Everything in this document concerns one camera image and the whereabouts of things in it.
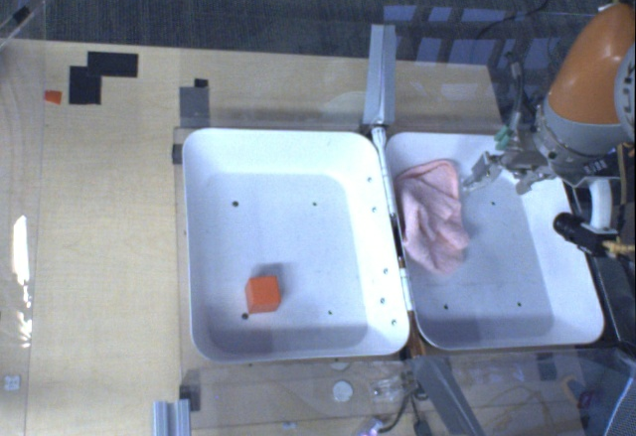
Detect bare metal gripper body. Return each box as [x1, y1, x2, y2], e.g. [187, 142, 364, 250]
[498, 123, 557, 179]

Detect white plastic tray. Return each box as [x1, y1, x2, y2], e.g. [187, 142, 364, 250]
[181, 127, 411, 365]
[385, 131, 607, 353]

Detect pink cloth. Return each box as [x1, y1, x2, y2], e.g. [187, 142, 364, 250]
[394, 158, 472, 277]

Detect black cylinder on white bracket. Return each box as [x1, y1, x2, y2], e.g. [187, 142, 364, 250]
[553, 175, 622, 257]

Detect orange cube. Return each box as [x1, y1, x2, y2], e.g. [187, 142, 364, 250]
[243, 274, 283, 316]

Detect white round disc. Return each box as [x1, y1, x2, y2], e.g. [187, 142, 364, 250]
[331, 378, 356, 403]

